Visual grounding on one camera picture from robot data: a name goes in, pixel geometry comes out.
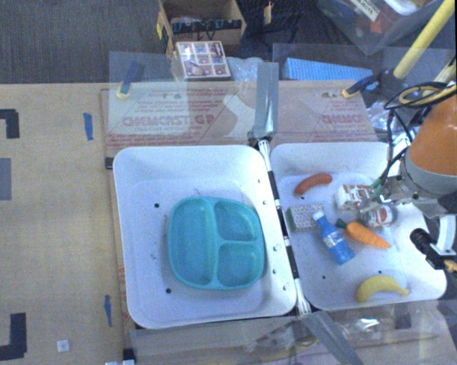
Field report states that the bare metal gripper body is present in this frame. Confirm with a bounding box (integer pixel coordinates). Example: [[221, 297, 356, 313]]
[[377, 174, 417, 207]]

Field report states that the white and red can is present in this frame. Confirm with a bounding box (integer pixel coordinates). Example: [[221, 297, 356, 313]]
[[359, 203, 398, 229]]

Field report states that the orange carrot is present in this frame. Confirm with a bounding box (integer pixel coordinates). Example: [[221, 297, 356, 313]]
[[334, 215, 393, 251]]

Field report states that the blue bottle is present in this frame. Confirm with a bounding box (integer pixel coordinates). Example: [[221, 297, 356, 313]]
[[312, 208, 357, 267]]

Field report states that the white plastic tray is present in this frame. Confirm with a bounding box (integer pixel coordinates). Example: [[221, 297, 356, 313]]
[[111, 141, 299, 331], [269, 137, 449, 314]]

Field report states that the orange sausage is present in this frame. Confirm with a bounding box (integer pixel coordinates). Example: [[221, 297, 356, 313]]
[[292, 172, 334, 197]]

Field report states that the yellow banana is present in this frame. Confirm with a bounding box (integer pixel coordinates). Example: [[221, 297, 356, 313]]
[[355, 273, 411, 304]]

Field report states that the thin black and white rod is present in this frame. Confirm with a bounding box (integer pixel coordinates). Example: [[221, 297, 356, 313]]
[[257, 137, 313, 318]]

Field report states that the blue foam block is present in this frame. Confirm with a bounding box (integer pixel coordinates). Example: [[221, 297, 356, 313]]
[[281, 53, 374, 84]]

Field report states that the blue divided plate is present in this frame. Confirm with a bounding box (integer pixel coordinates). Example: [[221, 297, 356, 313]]
[[165, 193, 269, 293]]

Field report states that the yellow padded pole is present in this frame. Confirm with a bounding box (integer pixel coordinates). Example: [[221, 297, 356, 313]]
[[390, 0, 457, 80]]

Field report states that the brown cardboard board red print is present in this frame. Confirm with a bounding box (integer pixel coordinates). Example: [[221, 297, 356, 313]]
[[99, 74, 455, 365]]

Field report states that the picture tile box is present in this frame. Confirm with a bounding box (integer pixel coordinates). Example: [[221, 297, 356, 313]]
[[175, 39, 233, 82]]

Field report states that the open cardboard box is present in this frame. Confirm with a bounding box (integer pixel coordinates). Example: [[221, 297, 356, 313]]
[[155, 0, 248, 57]]

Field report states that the black cylinder on white bracket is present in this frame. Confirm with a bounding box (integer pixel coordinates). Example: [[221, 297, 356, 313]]
[[408, 213, 457, 272]]

